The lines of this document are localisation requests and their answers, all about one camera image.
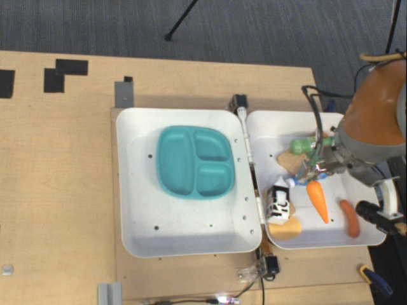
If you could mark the thin black and white rod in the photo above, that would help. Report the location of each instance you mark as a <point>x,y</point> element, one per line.
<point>246,135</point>

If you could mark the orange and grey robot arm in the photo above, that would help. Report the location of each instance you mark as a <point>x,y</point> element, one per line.
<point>375,106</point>

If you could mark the tan bread slice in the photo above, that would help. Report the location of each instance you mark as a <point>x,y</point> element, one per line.
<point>289,162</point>

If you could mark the orange carrot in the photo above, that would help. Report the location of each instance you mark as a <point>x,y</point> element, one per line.
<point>318,199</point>

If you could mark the black cylinder on white bracket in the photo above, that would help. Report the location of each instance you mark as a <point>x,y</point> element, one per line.
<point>386,202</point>

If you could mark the black and white carton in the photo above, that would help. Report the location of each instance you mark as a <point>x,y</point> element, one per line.
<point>278,202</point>

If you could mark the white plastic tray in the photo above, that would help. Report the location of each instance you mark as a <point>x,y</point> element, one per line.
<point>318,234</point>
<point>143,202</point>

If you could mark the green bottle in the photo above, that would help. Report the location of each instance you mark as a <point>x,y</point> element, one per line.
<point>300,145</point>

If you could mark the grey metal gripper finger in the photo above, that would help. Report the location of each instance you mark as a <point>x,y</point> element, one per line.
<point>303,169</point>
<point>320,174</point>

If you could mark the green divided plate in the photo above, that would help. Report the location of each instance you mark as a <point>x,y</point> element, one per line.
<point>178,164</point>

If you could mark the orange sausage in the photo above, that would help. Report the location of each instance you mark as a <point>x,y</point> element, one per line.
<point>349,218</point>

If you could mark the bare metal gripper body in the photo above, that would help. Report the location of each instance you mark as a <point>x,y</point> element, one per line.
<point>337,164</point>

